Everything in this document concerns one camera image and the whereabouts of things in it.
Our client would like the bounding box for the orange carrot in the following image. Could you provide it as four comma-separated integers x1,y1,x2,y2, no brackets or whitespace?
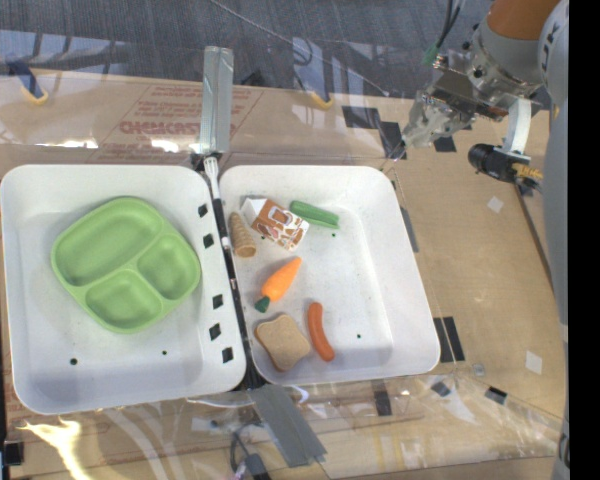
253,256,303,314

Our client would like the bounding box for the green cucumber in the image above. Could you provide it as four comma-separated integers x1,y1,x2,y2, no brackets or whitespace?
289,199,341,230

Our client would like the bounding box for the tan waffle cone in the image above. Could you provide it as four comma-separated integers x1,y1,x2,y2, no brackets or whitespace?
228,211,258,259

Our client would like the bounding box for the brown cardboard board red print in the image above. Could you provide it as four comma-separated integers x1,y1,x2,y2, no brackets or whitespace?
0,70,566,480

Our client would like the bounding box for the green divided plate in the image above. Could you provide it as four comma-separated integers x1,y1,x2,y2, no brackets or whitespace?
50,195,203,335

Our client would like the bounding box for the black cylinder on white bracket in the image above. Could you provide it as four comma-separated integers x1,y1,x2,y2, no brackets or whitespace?
467,96,534,185

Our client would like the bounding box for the orange and white carton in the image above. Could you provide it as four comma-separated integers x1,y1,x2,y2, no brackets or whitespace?
240,196,311,252

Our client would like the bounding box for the white plastic tray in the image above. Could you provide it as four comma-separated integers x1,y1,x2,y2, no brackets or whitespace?
218,164,442,387
0,163,247,416

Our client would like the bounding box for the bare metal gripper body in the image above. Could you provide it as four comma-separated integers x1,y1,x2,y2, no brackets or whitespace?
419,31,542,120

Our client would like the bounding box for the red sausage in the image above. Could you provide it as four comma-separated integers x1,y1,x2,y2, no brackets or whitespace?
307,301,336,363

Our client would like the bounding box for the brown bread slice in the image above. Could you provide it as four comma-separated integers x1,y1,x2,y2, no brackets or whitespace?
254,313,312,373

